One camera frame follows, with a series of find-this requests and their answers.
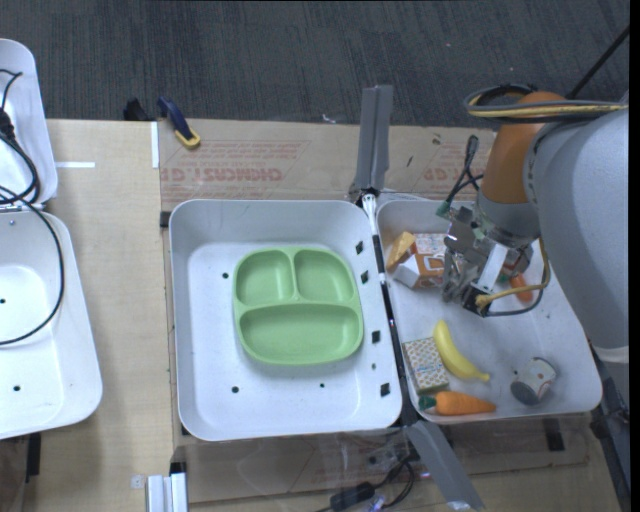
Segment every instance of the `toy banana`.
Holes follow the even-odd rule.
[[[461,379],[480,379],[487,382],[490,375],[481,372],[475,365],[463,356],[451,339],[449,326],[444,320],[438,320],[433,330],[433,339],[440,353],[445,368]]]

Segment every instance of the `black wire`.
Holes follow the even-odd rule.
[[[402,470],[402,468],[407,468],[407,471],[409,472],[409,480],[407,481],[406,485],[404,486],[404,488],[402,489],[402,491],[400,491],[400,494],[398,494],[393,500],[391,500],[389,503],[384,503],[382,505],[382,508],[389,508],[389,507],[393,507],[394,505],[397,505],[398,503],[400,503],[402,500],[404,500],[407,496],[409,496],[409,493],[411,492],[411,489],[413,488],[413,484],[416,481],[416,474],[415,471],[413,470],[413,467],[411,466],[411,464],[409,463],[408,460],[405,460],[404,462],[402,462],[402,464],[399,467],[399,470],[397,472],[397,474],[395,476],[397,476],[400,473],[400,470]]]
[[[606,52],[604,52],[602,54],[602,57],[600,57],[598,59],[598,62],[596,62],[593,67],[587,72],[587,74],[582,78],[582,80],[580,80],[576,86],[571,89],[571,92],[569,92],[569,94],[566,95],[566,97],[568,99],[574,99],[578,93],[580,92],[580,90],[587,84],[587,82],[589,80],[591,80],[591,77],[593,75],[595,75],[598,70],[600,69],[600,67],[605,63],[605,61],[611,56],[611,54],[613,52],[616,51],[616,49],[618,48],[618,46],[620,46],[622,44],[622,42],[626,39],[626,37],[629,35],[629,27],[631,25],[627,25],[627,28],[625,28],[620,35],[616,38],[616,40],[611,44],[611,46],[607,49]]]
[[[477,151],[478,151],[478,137],[476,137],[475,135],[471,135],[467,140],[467,149],[464,157],[464,167],[460,172],[460,176],[458,176],[458,179],[456,180],[455,184],[451,188],[451,192],[449,192],[447,199],[445,199],[447,203],[451,203],[451,201],[453,201],[453,198],[460,191],[460,189],[464,186],[469,185],[470,183],[472,183],[474,188],[478,190],[478,185],[475,182],[476,179],[478,178],[476,176],[473,176],[473,174],[471,174],[471,163],[473,162],[473,158],[475,157]],[[468,176],[469,180],[466,181],[465,184],[463,185],[462,180],[464,179],[465,176]]]
[[[535,85],[524,85],[524,84],[504,84],[498,85],[497,87],[490,87],[488,89],[484,89],[480,92],[480,97],[476,101],[476,106],[484,106],[487,105],[491,100],[495,98],[501,98],[503,96],[526,96],[527,94],[531,94],[532,92],[536,92],[538,88]],[[478,93],[472,93],[467,98],[465,98],[465,106],[469,104],[469,100],[477,96]]]
[[[4,88],[4,92],[2,93],[2,105],[0,105],[0,108],[4,110],[4,105],[7,101],[7,94],[9,94],[9,88],[11,87],[11,84],[15,82],[19,76],[22,75],[22,71],[14,73],[13,71],[9,71],[8,69],[0,69],[0,73],[7,73],[8,75],[11,75],[9,82],[7,83],[6,87]]]
[[[552,116],[535,116],[535,117],[480,117],[487,121],[500,124],[543,124],[557,123],[559,121],[588,121],[594,117],[602,116],[607,112],[585,112],[571,114],[554,114]]]
[[[10,148],[12,148],[16,153],[18,153],[18,155],[20,155],[22,160],[24,160],[25,164],[27,164],[27,168],[29,169],[29,173],[31,174],[31,182],[29,183],[29,186],[20,194],[15,194],[14,195],[15,199],[5,198],[3,200],[0,200],[0,205],[11,204],[16,200],[20,200],[20,201],[24,200],[32,203],[35,202],[40,196],[40,178],[38,177],[38,170],[36,169],[36,166],[33,163],[33,160],[31,160],[31,158],[29,158],[29,155],[27,155],[24,152],[20,144],[18,144],[17,140],[8,139],[2,132],[0,132],[0,140],[2,140],[2,142],[4,142]],[[33,197],[30,200],[28,200],[27,196],[31,192],[33,192]]]
[[[473,178],[460,183],[460,185],[458,185],[451,191],[453,194],[453,196],[451,196],[451,200],[453,201],[453,198],[458,194],[458,192],[460,192],[464,187],[467,187],[469,185],[473,185],[475,189],[478,190],[477,181],[481,180],[483,177],[484,177],[484,174],[478,174],[477,176],[474,176]]]
[[[31,158],[29,158],[29,155],[25,153],[25,151],[18,143],[14,133],[13,124],[11,124],[11,118],[9,117],[9,114],[4,110],[5,102],[7,100],[7,94],[9,93],[9,88],[11,87],[11,84],[22,75],[22,72],[20,71],[18,73],[14,73],[7,69],[0,69],[0,72],[12,75],[12,78],[4,88],[2,105],[0,106],[0,140],[2,140],[2,142],[12,148],[16,153],[18,153],[18,155],[20,155],[31,174],[31,182],[29,183],[29,186],[20,194],[14,194],[14,197],[19,200],[27,200],[27,196],[31,192],[33,192],[33,197],[30,199],[30,201],[35,202],[40,197],[40,179],[38,178],[38,170],[36,169],[36,166]],[[0,200],[0,205],[11,204],[13,201],[15,201],[15,199],[8,200],[5,198],[4,200]]]
[[[42,220],[42,222],[44,222],[44,224],[46,225],[47,229],[51,233],[51,236],[53,237],[53,241],[56,244],[56,251],[58,252],[58,263],[59,263],[59,268],[60,268],[60,291],[58,292],[58,298],[56,299],[56,303],[54,304],[53,309],[51,310],[51,313],[49,313],[49,315],[40,324],[38,324],[36,327],[31,329],[29,332],[27,332],[25,334],[22,334],[22,335],[20,335],[20,336],[18,336],[16,338],[0,341],[0,346],[3,346],[3,345],[10,345],[12,343],[17,343],[18,341],[22,341],[22,340],[27,339],[30,336],[33,336],[38,331],[43,329],[51,321],[51,319],[55,316],[55,314],[58,312],[58,310],[60,309],[60,305],[62,304],[62,297],[64,296],[64,259],[63,259],[63,256],[62,256],[62,247],[60,245],[60,240],[58,238],[58,235],[56,234],[55,230],[53,229],[53,226],[46,219],[46,217],[35,206],[33,206],[32,203],[30,203],[26,199],[19,198],[19,196],[16,195],[15,192],[9,190],[6,187],[3,187],[2,185],[0,185],[0,190],[2,190],[6,194],[9,194],[9,196],[10,196],[9,198],[7,198],[3,194],[0,194],[0,197],[4,197],[5,199],[10,199],[12,203],[16,202],[17,200],[21,201],[31,211],[33,211],[33,213],[35,213],[40,218],[40,220]]]
[[[547,278],[547,270],[543,270],[542,271],[542,282],[544,282],[544,280]],[[524,313],[528,313],[529,311],[535,309],[536,307],[538,307],[538,304],[540,304],[540,301],[542,300],[542,293],[544,292],[544,288],[541,288],[540,290],[538,290],[538,297],[536,298],[536,300],[534,301],[533,304],[531,304],[530,306],[526,307],[526,308],[522,308],[522,309],[515,309],[513,311],[496,311],[495,313],[492,313],[490,311],[488,311],[487,313],[485,313],[485,317],[498,317],[498,316],[515,316],[515,315],[522,315]]]

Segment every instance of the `gray floor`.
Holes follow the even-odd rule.
[[[160,95],[186,117],[359,122],[364,86],[394,85],[392,123],[483,127],[469,93],[531,83],[566,94],[629,24],[630,0],[174,2],[2,0],[47,117],[122,119]],[[628,38],[579,98],[629,87]]]

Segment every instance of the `divided plate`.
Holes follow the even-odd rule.
[[[326,249],[279,247],[245,256],[233,276],[236,329],[255,359],[330,363],[362,342],[358,289],[345,261]]]

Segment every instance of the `metal bracket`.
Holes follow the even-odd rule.
[[[150,475],[146,485],[147,512],[187,512],[187,476],[174,473],[171,476]]]
[[[384,188],[389,168],[389,123],[393,110],[393,86],[376,85],[362,91],[358,164],[350,196]]]
[[[438,425],[419,421],[407,427],[407,437],[427,466],[449,508],[484,508],[484,503]]]

